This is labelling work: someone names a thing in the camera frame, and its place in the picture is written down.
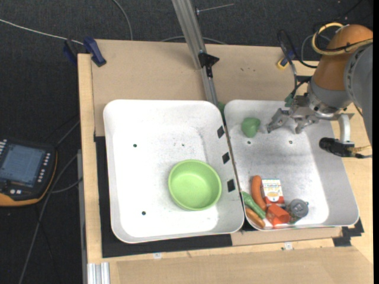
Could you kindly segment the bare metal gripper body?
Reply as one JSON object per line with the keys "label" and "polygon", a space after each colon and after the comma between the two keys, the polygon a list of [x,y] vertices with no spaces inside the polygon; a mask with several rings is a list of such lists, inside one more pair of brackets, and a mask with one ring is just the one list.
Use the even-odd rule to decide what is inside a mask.
{"label": "bare metal gripper body", "polygon": [[341,108],[331,106],[315,95],[296,95],[286,101],[286,107],[288,110],[284,110],[283,115],[297,123],[314,123],[319,119],[331,120],[341,111]]}

